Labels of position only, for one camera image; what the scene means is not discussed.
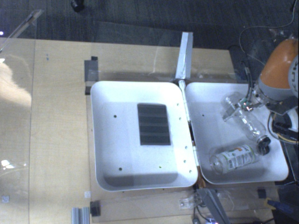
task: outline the white cable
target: white cable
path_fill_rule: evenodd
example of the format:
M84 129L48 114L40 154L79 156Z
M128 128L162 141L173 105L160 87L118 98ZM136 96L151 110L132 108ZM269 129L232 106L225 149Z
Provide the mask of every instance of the white cable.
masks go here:
M245 54L247 54L242 45L241 45L241 37L242 37L242 34L244 33L244 31L248 30L248 29L251 29L251 28L284 28L284 27L287 27L289 25L291 25L294 21L294 17L295 17L295 8L296 8L296 3L297 3L298 0L295 0L295 3L294 3L294 8L293 8L293 13L292 13L292 20L286 24L286 25L282 25L282 26L275 26L275 27L271 27L271 26L251 26L251 27L248 27L248 28L245 28L241 33L240 33L240 36L239 36L239 46L242 50L242 52L244 52ZM262 61L260 61L259 59L255 58L254 56L251 56L249 54L247 54L248 56L250 56L251 58L257 60L258 62L262 63L263 65L265 65Z

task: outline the black chair wheel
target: black chair wheel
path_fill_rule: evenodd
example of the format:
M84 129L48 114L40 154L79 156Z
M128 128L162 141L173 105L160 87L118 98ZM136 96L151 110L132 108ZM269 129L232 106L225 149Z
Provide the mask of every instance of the black chair wheel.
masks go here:
M76 13L78 13L84 9L84 4L82 0L73 0L71 1L71 7L74 9Z

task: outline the bottle with label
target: bottle with label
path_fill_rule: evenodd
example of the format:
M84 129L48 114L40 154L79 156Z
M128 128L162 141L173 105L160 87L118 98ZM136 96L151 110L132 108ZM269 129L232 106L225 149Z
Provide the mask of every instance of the bottle with label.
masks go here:
M235 92L224 99L221 104L224 107L226 113L223 116L224 121L230 117L233 118L235 123L242 128L246 137L260 146L268 146L271 142L266 135L265 126L249 111L244 111L238 104L242 95Z
M226 174L237 168L257 162L269 152L269 146L259 148L252 142L237 146L210 158L212 170L217 174Z

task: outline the orange plastic cover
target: orange plastic cover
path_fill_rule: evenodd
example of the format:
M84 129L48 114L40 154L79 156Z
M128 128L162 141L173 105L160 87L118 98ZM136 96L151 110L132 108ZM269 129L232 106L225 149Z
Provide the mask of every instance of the orange plastic cover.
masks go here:
M281 42L270 55L261 73L262 82L273 88L289 89L288 72L293 59L298 55L298 40Z

